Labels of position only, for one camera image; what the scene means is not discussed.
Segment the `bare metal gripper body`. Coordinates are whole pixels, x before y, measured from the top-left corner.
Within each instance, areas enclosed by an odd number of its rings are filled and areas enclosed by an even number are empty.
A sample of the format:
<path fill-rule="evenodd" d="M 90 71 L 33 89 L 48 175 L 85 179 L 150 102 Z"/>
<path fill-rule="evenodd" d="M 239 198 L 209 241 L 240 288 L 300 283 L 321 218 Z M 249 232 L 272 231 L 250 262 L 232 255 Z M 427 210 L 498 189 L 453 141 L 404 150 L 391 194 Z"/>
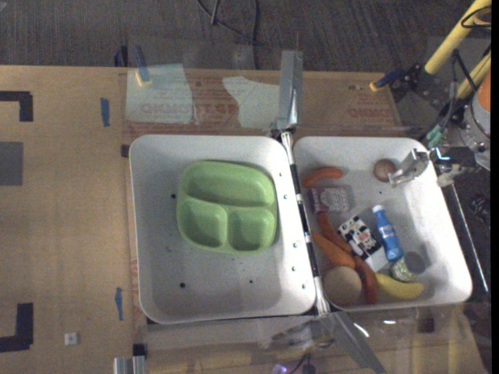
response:
<path fill-rule="evenodd" d="M 441 169 L 490 170 L 490 138 L 470 124 L 435 125 L 428 132 L 428 149 L 431 160 Z"/>

